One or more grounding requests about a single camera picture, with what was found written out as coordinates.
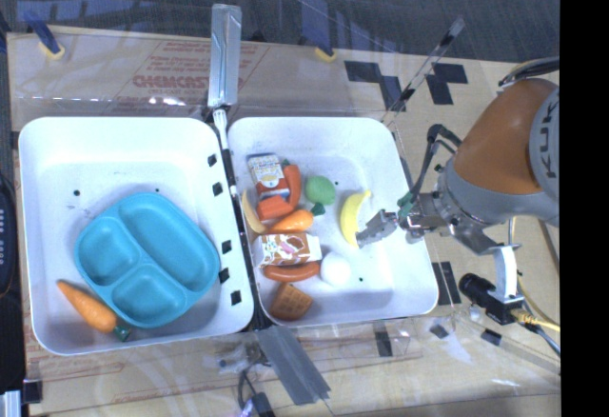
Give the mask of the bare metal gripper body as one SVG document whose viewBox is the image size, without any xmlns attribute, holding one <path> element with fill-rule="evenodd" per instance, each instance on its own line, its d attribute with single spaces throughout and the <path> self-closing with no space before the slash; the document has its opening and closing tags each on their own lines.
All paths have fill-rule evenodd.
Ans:
<svg viewBox="0 0 609 417">
<path fill-rule="evenodd" d="M 420 240 L 427 234 L 451 235 L 448 218 L 442 216 L 441 195 L 438 192 L 408 192 L 398 203 L 399 226 L 408 240 Z"/>
</svg>

